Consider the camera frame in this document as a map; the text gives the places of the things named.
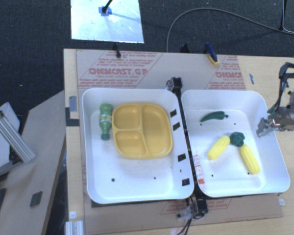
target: white tray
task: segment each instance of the white tray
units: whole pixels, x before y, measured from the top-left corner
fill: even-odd
[[[259,138],[257,124],[267,116],[263,98],[253,91],[189,90],[182,96],[193,157],[197,161],[200,189],[211,197],[284,192],[290,178],[274,132]],[[229,118],[200,119],[213,111],[224,111]],[[260,173],[248,174],[239,149],[229,145],[213,161],[207,153],[223,135],[242,132],[260,165]]]
[[[113,142],[102,141],[99,107],[113,108],[131,102],[148,102],[162,106],[168,113],[173,136],[170,154],[159,159],[132,160],[120,155]],[[166,90],[92,88],[82,97],[85,132],[87,191],[100,204],[185,199],[194,190],[194,181],[183,124],[176,96]],[[173,130],[173,125],[180,127]],[[178,161],[178,156],[185,159]]]

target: blue clamp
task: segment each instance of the blue clamp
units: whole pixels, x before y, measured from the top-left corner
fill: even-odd
[[[110,7],[107,8],[107,12],[106,13],[103,13],[102,12],[103,7],[104,6],[98,7],[98,10],[99,10],[99,13],[101,14],[101,16],[103,16],[103,17],[109,17],[109,15],[112,15],[112,10],[111,10]]]
[[[217,54],[216,54],[216,51],[215,49],[213,48],[213,46],[206,42],[205,43],[205,51],[204,53],[209,53],[209,60],[214,64],[214,65],[217,65],[219,63],[219,60],[217,58]]]

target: wire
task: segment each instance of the wire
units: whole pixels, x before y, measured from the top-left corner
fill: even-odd
[[[169,52],[169,37],[170,37],[170,33],[171,33],[171,30],[174,26],[174,24],[176,23],[176,21],[178,21],[182,16],[190,13],[190,12],[193,12],[193,11],[199,11],[199,10],[212,10],[212,11],[219,11],[219,12],[223,12],[223,13],[226,13],[226,14],[230,14],[232,16],[235,16],[235,17],[238,17],[240,19],[243,19],[243,20],[246,20],[250,23],[253,23],[253,24],[256,24],[256,25],[259,25],[261,27],[264,27],[264,28],[267,28],[267,29],[270,29],[270,30],[273,30],[273,31],[276,31],[276,32],[279,32],[279,33],[283,33],[283,34],[288,34],[288,35],[293,35],[294,36],[294,32],[287,32],[287,31],[281,31],[279,29],[276,29],[276,28],[273,28],[273,27],[270,27],[270,26],[267,26],[265,24],[262,24],[262,23],[259,23],[259,22],[256,22],[254,20],[251,20],[251,19],[248,19],[246,17],[243,17],[243,16],[240,16],[238,14],[235,14],[235,13],[232,13],[232,12],[229,12],[229,11],[226,11],[226,10],[221,10],[221,9],[215,9],[215,8],[195,8],[195,9],[191,9],[191,10],[187,10],[185,12],[183,12],[182,14],[180,14],[174,21],[173,23],[171,24],[170,28],[169,28],[169,31],[168,31],[168,35],[167,35],[167,52]]]
[[[183,227],[183,229],[177,235],[181,235],[184,232],[185,229],[186,229],[186,231],[185,231],[184,235],[186,235],[187,231],[188,231],[188,229],[189,229],[189,227],[191,225],[191,221],[192,221],[192,219],[188,220],[186,222],[185,226]]]

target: black cable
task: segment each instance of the black cable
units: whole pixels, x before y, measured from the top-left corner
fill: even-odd
[[[191,225],[191,222],[192,222],[192,219],[189,220],[189,223],[187,225],[187,228],[186,228],[186,231],[185,231],[184,235],[187,235],[187,232],[188,232],[188,229],[189,229],[189,227]]]
[[[285,87],[287,85],[287,80],[294,75],[294,73],[289,73],[283,76],[283,78],[281,78],[280,80],[280,87],[279,87],[279,96],[278,96],[278,100],[275,103],[275,112],[278,112],[279,108],[280,108],[280,103],[281,103],[281,98],[282,98],[282,94],[285,90]]]
[[[186,232],[187,232],[189,226],[191,225],[191,221],[192,221],[192,219],[188,220],[188,221],[186,222],[185,226],[183,227],[183,229],[182,229],[177,235],[181,235],[181,234],[184,232],[185,229],[186,229]]]
[[[221,10],[221,9],[215,9],[215,8],[195,8],[195,9],[191,9],[191,10],[187,10],[185,12],[183,12],[182,14],[180,14],[174,21],[173,23],[171,24],[170,28],[169,28],[169,31],[168,31],[168,35],[167,35],[167,52],[169,52],[169,37],[170,37],[170,32],[174,26],[174,24],[176,23],[176,21],[178,21],[182,16],[184,16],[185,14],[188,14],[190,12],[193,12],[193,11],[198,11],[198,10],[212,10],[212,11],[219,11],[219,12],[223,12],[223,13],[226,13],[226,14],[230,14],[232,16],[235,16],[235,17],[238,17],[240,19],[243,19],[243,20],[246,20],[250,23],[253,23],[253,24],[256,24],[256,25],[259,25],[261,27],[264,27],[264,28],[267,28],[267,29],[270,29],[270,30],[273,30],[273,31],[276,31],[276,32],[279,32],[279,33],[283,33],[283,34],[288,34],[288,35],[293,35],[294,36],[294,32],[287,32],[287,31],[281,31],[279,29],[276,29],[276,28],[273,28],[273,27],[270,27],[270,26],[267,26],[265,24],[262,24],[262,23],[259,23],[259,22],[256,22],[254,20],[251,20],[251,19],[248,19],[246,17],[243,17],[243,16],[240,16],[238,14],[235,14],[233,12],[229,12],[229,11],[226,11],[226,10]]]

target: green bottle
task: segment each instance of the green bottle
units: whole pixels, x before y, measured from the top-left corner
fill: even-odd
[[[109,130],[111,128],[111,116],[112,105],[111,104],[101,104],[100,105],[100,118],[99,125],[102,129],[101,139],[109,140]]]

